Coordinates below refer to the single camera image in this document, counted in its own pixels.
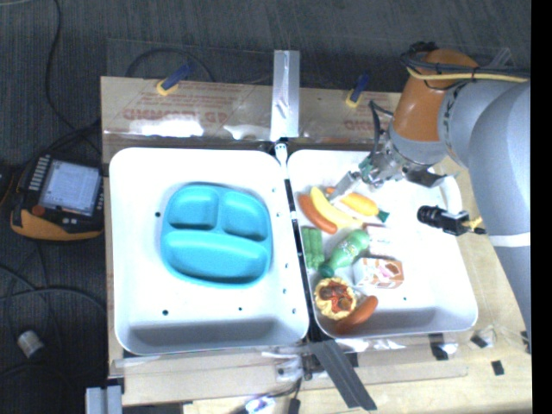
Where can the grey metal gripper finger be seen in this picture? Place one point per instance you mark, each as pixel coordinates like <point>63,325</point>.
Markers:
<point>345,182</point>

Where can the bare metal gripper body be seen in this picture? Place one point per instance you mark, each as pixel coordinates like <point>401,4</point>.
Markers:
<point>388,168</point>

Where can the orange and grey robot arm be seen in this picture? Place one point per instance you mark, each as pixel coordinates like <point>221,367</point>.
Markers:
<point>487,136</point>

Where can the yellow orange bread roll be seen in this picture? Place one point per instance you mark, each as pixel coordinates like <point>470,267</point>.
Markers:
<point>360,203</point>

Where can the yellow banana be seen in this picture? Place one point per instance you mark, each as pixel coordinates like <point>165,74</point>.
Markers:
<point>330,210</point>

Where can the orange red sausage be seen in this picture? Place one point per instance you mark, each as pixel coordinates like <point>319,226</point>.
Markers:
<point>359,314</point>
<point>317,215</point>

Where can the orange carrot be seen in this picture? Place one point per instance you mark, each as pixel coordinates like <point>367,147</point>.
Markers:
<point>383,216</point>

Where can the green plastic bottle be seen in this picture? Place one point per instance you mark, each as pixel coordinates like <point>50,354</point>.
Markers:
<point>347,250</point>

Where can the green asparagus bundle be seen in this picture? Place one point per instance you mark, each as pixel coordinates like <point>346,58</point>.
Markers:
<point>311,248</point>

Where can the orange and white carton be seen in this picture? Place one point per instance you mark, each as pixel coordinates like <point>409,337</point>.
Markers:
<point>379,273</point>

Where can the yellow pizza slice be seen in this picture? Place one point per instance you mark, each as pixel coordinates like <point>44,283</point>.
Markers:
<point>335,299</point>

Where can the white plastic tray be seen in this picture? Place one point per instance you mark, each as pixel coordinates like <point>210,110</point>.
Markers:
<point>431,283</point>
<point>138,231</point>

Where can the blue divided plate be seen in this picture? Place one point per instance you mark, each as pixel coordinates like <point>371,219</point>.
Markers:
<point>215,252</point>

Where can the brown cardboard board red print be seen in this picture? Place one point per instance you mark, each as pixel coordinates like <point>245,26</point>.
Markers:
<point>185,110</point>

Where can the grey metal cylinder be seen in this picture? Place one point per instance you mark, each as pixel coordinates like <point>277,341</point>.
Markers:
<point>30,343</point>

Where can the black cylinder on white bracket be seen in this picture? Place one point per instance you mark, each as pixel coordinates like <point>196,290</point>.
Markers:
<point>433,216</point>

